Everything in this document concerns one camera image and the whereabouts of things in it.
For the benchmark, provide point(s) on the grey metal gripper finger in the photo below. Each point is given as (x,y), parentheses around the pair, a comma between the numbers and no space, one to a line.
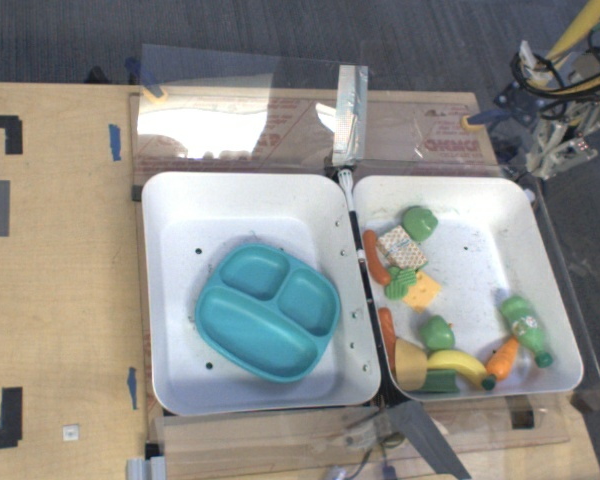
(542,143)
(555,167)

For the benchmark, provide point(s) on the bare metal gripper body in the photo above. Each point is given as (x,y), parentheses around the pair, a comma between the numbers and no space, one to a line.
(582,128)

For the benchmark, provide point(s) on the white plastic tray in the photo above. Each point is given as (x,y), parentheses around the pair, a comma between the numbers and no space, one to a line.
(180,203)
(485,248)

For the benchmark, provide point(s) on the green bell pepper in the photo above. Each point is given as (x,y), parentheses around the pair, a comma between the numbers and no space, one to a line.
(436,334)
(420,223)

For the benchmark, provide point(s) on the green plastic bottle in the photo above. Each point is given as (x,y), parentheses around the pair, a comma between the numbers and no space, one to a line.
(525,325)

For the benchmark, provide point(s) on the white patterned carton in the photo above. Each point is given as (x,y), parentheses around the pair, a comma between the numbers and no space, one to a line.
(402,248)

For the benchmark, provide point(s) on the yellow cheese slice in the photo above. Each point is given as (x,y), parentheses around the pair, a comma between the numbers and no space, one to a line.
(424,293)

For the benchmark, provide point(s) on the green ridged toy leaf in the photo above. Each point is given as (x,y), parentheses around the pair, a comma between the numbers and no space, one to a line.
(399,284)

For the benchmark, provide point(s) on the orange carrot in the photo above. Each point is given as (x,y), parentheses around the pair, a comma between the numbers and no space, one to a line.
(502,360)

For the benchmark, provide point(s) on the orange sausage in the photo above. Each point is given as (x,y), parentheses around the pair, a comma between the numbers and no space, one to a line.
(387,333)
(375,260)

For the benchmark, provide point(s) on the thin black and white rod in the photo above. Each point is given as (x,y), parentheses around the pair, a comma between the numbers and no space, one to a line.
(359,248)

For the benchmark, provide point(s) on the yellow banana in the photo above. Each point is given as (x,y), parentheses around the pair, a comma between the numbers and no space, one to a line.
(457,362)

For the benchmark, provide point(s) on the green flat block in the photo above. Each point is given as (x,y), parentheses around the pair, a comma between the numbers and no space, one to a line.
(442,383)

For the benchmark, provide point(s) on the tan bread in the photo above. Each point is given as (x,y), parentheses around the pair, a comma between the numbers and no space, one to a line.
(410,365)

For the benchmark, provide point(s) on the teal divided plate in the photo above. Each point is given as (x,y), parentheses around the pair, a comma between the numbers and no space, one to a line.
(260,328)

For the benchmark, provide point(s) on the brown cardboard board, red print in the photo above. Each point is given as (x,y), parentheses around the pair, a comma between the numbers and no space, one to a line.
(300,433)

